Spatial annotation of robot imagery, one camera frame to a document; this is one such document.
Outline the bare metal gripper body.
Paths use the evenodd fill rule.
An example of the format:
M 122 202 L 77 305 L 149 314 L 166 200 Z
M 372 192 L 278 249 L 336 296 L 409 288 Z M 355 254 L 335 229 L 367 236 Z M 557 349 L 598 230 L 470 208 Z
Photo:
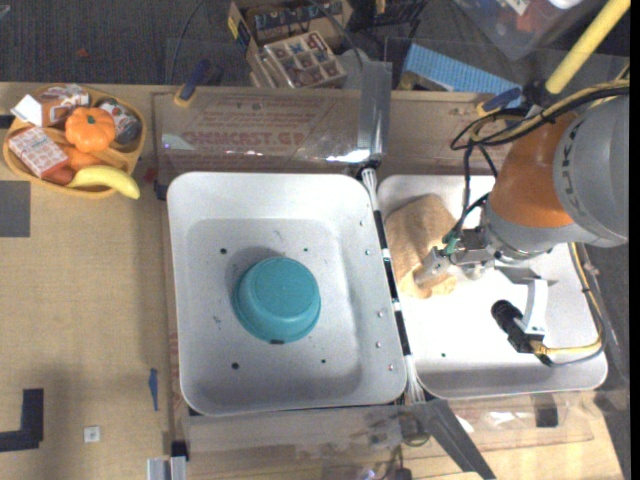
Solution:
M 483 265 L 500 262 L 506 265 L 520 264 L 551 252 L 551 248 L 525 251 L 504 242 L 489 227 L 463 229 L 456 239 L 446 246 L 446 258 L 456 266 Z

